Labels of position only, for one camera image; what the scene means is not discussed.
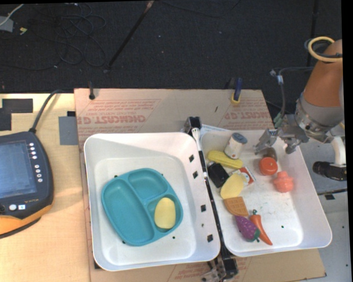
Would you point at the purple toy grapes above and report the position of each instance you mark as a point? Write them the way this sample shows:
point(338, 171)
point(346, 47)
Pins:
point(246, 228)

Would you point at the black rectangular block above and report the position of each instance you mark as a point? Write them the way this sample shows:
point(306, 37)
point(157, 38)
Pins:
point(217, 174)

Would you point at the brown toy kiwi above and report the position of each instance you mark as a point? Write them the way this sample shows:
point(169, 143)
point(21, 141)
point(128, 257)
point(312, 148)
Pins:
point(271, 153)

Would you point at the yellow toy potato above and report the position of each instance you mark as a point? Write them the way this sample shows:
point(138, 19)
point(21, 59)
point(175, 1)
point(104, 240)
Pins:
point(165, 213)

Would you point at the thin black and white rod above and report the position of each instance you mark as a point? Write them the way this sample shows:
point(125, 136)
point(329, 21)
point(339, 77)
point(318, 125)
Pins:
point(211, 197)

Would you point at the orange toy carrot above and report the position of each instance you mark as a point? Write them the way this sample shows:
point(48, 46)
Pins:
point(260, 228)

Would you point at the blue divided plate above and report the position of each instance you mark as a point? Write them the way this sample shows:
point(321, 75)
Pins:
point(123, 203)

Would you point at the brown toy waffle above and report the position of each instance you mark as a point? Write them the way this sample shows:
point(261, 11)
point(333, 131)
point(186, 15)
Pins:
point(236, 206)

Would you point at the black cylinder on white bracket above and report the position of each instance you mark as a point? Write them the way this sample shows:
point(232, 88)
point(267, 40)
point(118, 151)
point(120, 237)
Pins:
point(329, 169)

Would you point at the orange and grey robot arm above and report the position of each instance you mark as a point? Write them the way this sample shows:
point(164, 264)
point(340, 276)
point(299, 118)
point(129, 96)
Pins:
point(322, 83)

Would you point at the orange toy tomato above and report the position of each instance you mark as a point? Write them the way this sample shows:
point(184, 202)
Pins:
point(267, 166)

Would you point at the white can with blue lid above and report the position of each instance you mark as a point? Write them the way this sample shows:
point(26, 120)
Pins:
point(234, 147)

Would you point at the brown cardboard board red print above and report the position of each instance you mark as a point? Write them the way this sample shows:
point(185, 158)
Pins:
point(141, 115)

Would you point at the yellow toy corn cob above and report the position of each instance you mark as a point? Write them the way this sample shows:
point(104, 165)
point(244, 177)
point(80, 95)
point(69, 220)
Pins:
point(223, 159)

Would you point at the yellow toy lemon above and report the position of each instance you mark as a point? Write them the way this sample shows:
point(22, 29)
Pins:
point(231, 186)

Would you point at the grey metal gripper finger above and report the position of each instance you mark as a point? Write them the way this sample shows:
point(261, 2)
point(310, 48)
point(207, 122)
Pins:
point(264, 141)
point(292, 146)

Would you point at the pink toy cupcake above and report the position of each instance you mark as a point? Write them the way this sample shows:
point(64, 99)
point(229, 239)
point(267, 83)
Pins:
point(283, 182)

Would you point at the white and red carton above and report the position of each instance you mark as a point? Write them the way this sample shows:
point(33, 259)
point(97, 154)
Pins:
point(249, 175)

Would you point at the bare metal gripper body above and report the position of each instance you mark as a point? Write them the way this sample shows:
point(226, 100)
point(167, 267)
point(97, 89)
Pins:
point(294, 129)

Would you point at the white plastic tray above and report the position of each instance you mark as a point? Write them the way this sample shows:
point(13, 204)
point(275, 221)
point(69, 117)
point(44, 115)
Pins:
point(136, 152)
point(283, 214)

